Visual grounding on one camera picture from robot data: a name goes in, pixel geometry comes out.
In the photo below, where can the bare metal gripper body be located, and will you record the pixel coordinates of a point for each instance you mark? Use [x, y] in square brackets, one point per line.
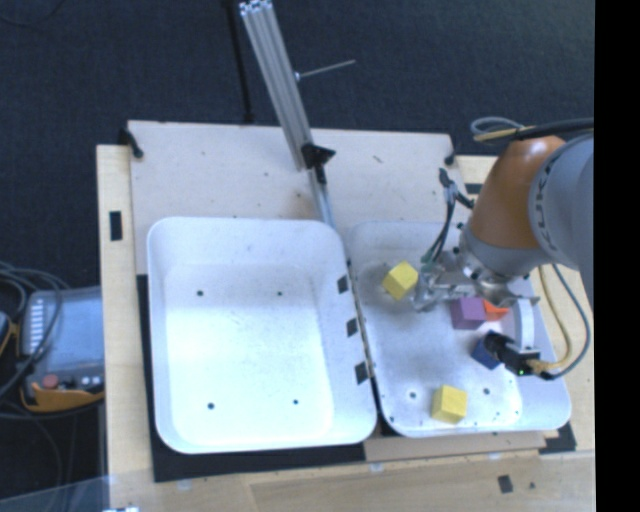
[462, 285]

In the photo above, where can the pale wood board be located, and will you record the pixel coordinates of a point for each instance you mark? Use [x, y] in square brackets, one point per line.
[225, 170]

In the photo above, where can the purple cube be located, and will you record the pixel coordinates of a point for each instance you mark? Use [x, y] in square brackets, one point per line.
[467, 314]

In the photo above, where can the white plastic tray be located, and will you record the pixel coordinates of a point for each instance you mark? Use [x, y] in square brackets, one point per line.
[425, 360]
[250, 340]

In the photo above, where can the blue cube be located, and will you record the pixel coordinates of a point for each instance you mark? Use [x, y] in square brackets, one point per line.
[484, 354]

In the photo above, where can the yellow cube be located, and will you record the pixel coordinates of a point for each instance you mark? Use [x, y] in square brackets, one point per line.
[449, 404]
[400, 280]

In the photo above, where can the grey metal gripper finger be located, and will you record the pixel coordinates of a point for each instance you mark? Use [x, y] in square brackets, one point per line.
[421, 296]
[440, 301]

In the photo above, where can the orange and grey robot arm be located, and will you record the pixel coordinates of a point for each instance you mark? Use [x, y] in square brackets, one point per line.
[520, 200]

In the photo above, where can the black cylinder on white bracket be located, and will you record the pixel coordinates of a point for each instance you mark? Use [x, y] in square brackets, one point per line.
[510, 350]

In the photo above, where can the orange cube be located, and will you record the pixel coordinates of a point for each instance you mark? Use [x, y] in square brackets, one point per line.
[495, 311]

